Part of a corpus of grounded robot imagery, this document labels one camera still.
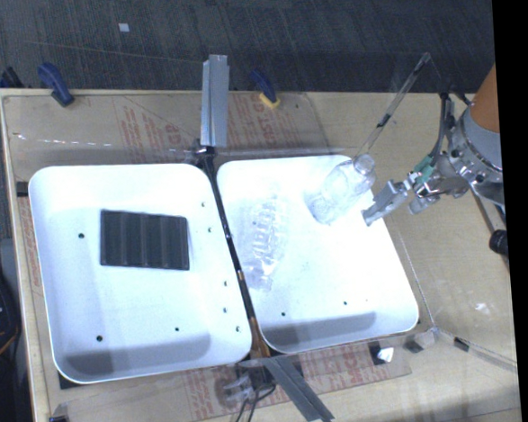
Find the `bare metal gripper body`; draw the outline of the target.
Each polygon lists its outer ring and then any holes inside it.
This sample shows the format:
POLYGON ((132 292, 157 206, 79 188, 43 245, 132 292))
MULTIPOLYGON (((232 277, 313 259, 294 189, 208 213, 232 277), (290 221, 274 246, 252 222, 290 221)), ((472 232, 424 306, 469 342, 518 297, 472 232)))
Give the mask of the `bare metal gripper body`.
POLYGON ((447 150, 427 155, 409 176, 415 198, 409 204, 419 214, 445 195, 471 190, 480 199, 506 208, 503 170, 476 151, 468 139, 450 140, 447 150))

